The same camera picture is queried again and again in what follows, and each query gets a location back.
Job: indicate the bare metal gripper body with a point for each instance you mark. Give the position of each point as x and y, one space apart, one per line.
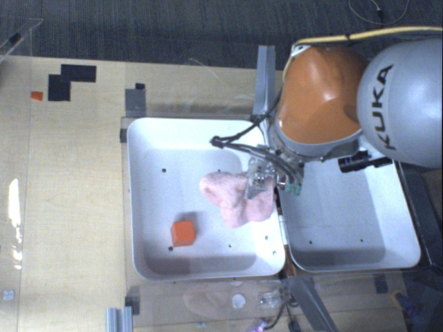
264 171

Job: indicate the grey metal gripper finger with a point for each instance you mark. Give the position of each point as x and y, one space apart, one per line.
251 192

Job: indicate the pink cloth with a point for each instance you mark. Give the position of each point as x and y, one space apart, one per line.
228 199

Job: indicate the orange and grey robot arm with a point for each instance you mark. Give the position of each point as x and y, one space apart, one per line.
322 95

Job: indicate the thin black and white rod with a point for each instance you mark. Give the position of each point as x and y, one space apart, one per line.
281 220

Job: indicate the white plastic tray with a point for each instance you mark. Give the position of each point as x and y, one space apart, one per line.
180 185
346 213

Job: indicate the orange cube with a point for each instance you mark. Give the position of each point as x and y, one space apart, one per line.
183 233

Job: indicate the black cylinder on white bracket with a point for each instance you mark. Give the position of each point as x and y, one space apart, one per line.
356 162

